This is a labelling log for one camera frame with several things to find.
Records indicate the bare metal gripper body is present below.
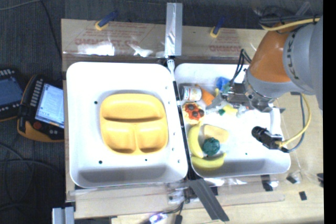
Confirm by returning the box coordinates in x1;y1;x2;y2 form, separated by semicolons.
225;83;276;113

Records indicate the orange carrot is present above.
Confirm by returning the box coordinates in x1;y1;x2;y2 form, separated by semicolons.
195;84;216;106

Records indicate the yellow and green toy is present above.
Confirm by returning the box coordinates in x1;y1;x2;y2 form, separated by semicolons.
218;103;238;116

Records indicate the blue packet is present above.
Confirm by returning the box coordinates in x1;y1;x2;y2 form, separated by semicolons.
216;76;232;91

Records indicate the pizza slice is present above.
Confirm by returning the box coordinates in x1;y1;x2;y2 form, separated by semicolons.
181;102;206;125

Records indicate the small white can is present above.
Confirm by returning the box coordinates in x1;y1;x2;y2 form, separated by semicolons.
181;85;203;102

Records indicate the yellow bread slice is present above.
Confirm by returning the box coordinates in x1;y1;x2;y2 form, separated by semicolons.
203;124;230;143

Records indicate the green broccoli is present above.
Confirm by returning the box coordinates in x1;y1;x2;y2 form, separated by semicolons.
202;137;221;157

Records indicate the yellow banana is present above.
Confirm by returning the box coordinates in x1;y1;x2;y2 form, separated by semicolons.
187;123;205;159
191;152;227;172

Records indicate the white plastic tray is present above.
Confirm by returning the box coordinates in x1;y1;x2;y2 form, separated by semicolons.
66;61;189;189
173;62;292;179

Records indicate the yellow divided plate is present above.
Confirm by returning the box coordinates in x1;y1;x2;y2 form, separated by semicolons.
99;93;170;155

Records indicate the brown cardboard board red print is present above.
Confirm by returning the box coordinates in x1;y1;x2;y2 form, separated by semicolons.
60;18;324;220

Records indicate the black cylinder on white bracket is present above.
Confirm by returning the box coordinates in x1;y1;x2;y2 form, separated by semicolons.
251;106;285;151

